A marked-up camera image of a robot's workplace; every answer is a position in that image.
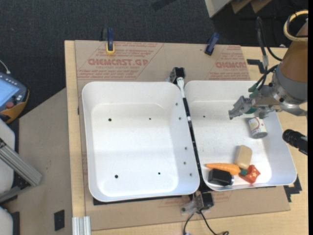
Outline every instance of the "blue clamp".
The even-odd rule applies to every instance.
[[[219,38],[220,38],[219,33],[214,32],[214,34],[211,37],[207,47],[205,48],[205,51],[204,51],[205,54],[208,54],[210,56],[212,55],[213,50],[214,50],[214,46],[215,46],[215,44],[216,44],[216,42],[218,41]]]
[[[102,29],[102,33],[101,33],[101,41],[107,40],[108,42],[106,43],[106,49],[107,49],[107,53],[108,54],[114,54],[115,52],[115,47],[114,47],[114,43],[113,43],[113,29],[112,28],[107,28],[107,34],[106,37],[103,37],[103,33],[104,33],[105,28]]]

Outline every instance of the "cardboard sheet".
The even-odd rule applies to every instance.
[[[79,114],[82,140],[86,215],[92,230],[185,221],[181,206],[189,197],[94,205],[88,187],[82,88],[91,81],[164,81],[174,67],[184,67],[191,80],[250,80],[240,46],[215,45],[211,56],[202,44],[115,42],[108,55],[105,42],[75,41]],[[283,187],[212,192],[215,206],[207,218],[289,210]]]

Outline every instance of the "yellow clip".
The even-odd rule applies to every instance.
[[[115,45],[113,44],[113,50],[109,50],[109,45],[106,43],[107,54],[111,55],[115,52]]]

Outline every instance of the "orange object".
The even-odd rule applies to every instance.
[[[261,173],[255,168],[254,165],[250,165],[248,170],[247,170],[247,175],[243,176],[239,174],[239,177],[242,179],[246,180],[250,184],[253,184],[256,181],[256,178],[260,175]]]
[[[227,164],[227,163],[214,163],[214,164],[205,164],[206,167],[210,169],[219,169],[228,171],[231,175],[238,175],[241,171],[238,165],[236,164]]]

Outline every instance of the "green object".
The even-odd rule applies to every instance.
[[[255,97],[258,96],[258,94],[259,94],[259,90],[258,90],[258,89],[255,89],[254,92],[249,95],[249,97],[250,97],[250,98],[255,98]]]
[[[248,89],[248,92],[254,92],[257,86],[258,86],[257,84],[252,85],[252,87]]]
[[[246,176],[248,174],[248,170],[241,169],[240,170],[240,174],[243,175],[243,176]]]
[[[257,108],[255,108],[254,106],[252,106],[247,112],[245,112],[245,114],[252,114],[257,110]]]

